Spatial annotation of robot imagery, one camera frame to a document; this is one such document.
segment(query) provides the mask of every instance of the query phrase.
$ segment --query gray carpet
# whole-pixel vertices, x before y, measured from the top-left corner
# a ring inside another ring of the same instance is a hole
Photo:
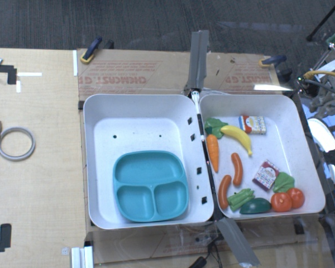
[[[77,49],[97,35],[116,49],[189,51],[210,31],[213,52],[286,55],[280,69],[311,68],[335,33],[335,0],[0,0],[0,47]]]

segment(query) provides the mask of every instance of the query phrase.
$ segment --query banana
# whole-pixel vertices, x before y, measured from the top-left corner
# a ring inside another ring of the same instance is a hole
[[[227,136],[231,136],[237,139],[242,144],[242,146],[247,150],[248,155],[249,156],[252,155],[251,139],[245,131],[233,125],[225,125],[221,127],[221,132]]]

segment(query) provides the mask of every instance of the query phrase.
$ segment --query metal ring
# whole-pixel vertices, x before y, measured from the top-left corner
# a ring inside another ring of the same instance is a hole
[[[2,149],[1,149],[1,141],[4,139],[6,135],[8,135],[11,132],[22,132],[26,134],[30,139],[31,139],[31,148],[23,155],[21,156],[11,156],[6,154]],[[0,135],[0,154],[7,160],[10,161],[21,161],[24,159],[27,159],[28,157],[31,156],[31,154],[34,152],[35,149],[35,138],[32,134],[32,132],[24,127],[10,127],[5,129],[4,131],[1,132]]]

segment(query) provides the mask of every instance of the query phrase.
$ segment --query sausage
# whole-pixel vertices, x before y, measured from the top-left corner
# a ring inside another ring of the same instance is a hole
[[[225,175],[218,188],[218,203],[222,209],[226,209],[228,207],[227,189],[231,184],[231,181],[232,177],[230,175]]]
[[[235,186],[239,186],[242,182],[242,175],[243,175],[242,161],[237,153],[232,153],[231,159],[234,166],[233,184]]]

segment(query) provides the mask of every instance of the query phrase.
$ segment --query teal plate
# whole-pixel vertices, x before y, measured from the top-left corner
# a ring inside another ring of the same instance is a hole
[[[178,217],[189,202],[184,166],[167,151],[122,155],[113,168],[113,188],[119,211],[135,222]]]

